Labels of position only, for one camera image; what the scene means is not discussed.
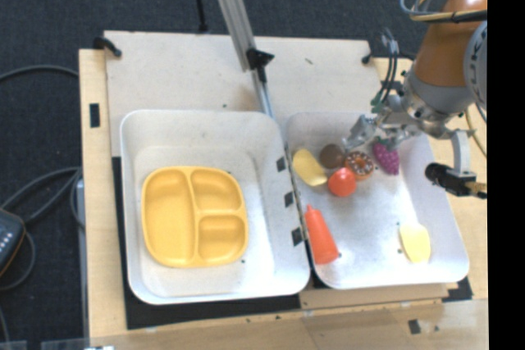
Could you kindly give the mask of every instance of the brown toy egg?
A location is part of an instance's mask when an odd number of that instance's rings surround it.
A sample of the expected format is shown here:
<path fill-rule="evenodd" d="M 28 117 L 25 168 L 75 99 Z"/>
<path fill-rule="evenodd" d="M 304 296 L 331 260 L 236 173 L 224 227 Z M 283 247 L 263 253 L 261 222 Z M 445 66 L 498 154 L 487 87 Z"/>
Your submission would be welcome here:
<path fill-rule="evenodd" d="M 327 144 L 319 153 L 319 161 L 328 169 L 342 167 L 345 162 L 345 152 L 334 143 Z"/>

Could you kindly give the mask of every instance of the black clamp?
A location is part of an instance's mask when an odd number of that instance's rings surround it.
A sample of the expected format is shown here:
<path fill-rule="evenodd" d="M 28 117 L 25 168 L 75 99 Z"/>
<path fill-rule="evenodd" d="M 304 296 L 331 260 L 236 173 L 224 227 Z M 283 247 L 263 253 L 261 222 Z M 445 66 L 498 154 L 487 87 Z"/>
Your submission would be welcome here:
<path fill-rule="evenodd" d="M 448 193 L 457 197 L 474 196 L 478 198 L 487 198 L 483 191 L 473 191 L 470 184 L 476 182 L 475 175 L 459 177 L 451 172 L 452 168 L 439 163 L 431 163 L 425 169 L 425 176 L 435 185 L 444 188 Z"/>
<path fill-rule="evenodd" d="M 105 37 L 95 37 L 93 40 L 93 48 L 96 50 L 107 48 L 115 57 L 120 57 L 122 55 L 122 51 L 115 47 L 115 44 Z"/>
<path fill-rule="evenodd" d="M 268 52 L 261 52 L 255 48 L 250 48 L 246 52 L 246 57 L 248 58 L 249 68 L 256 70 L 259 80 L 265 84 L 267 77 L 264 68 L 275 56 Z"/>

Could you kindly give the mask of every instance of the yellow toy object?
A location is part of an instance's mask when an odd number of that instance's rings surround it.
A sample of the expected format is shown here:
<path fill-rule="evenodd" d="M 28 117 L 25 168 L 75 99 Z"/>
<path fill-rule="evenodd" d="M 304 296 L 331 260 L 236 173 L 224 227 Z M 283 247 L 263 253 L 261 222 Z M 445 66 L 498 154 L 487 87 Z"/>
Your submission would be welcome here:
<path fill-rule="evenodd" d="M 295 173 L 308 185 L 325 184 L 328 181 L 325 171 L 316 158 L 306 149 L 300 149 L 294 154 L 292 166 Z"/>
<path fill-rule="evenodd" d="M 173 166 L 152 172 L 142 189 L 142 227 L 146 248 L 170 267 L 227 264 L 248 245 L 240 186 L 215 168 Z"/>
<path fill-rule="evenodd" d="M 399 235 L 404 252 L 411 262 L 427 262 L 430 258 L 430 236 L 428 230 L 417 222 L 403 223 Z"/>

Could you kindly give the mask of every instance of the black device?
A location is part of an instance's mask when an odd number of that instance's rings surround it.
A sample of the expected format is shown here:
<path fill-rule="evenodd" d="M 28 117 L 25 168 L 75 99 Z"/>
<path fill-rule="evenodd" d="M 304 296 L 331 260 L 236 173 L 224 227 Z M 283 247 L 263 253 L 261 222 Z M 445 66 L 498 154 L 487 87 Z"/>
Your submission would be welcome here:
<path fill-rule="evenodd" d="M 452 172 L 452 168 L 439 163 L 431 163 L 425 169 L 425 176 L 434 184 L 443 187 L 447 192 L 457 197 L 476 196 L 487 198 L 484 191 L 473 190 L 470 184 L 476 183 L 476 176 L 458 177 Z"/>
<path fill-rule="evenodd" d="M 0 276 L 9 267 L 25 237 L 24 221 L 0 208 Z"/>

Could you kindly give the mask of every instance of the yellow plate compartment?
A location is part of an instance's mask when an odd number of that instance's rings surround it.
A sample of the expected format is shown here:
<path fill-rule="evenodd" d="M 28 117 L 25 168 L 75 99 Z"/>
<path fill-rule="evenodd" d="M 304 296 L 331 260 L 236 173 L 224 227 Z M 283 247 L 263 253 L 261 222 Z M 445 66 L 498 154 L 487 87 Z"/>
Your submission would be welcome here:
<path fill-rule="evenodd" d="M 142 227 L 146 248 L 170 267 L 227 264 L 248 245 L 240 186 L 216 168 L 171 166 L 152 172 L 142 189 Z"/>

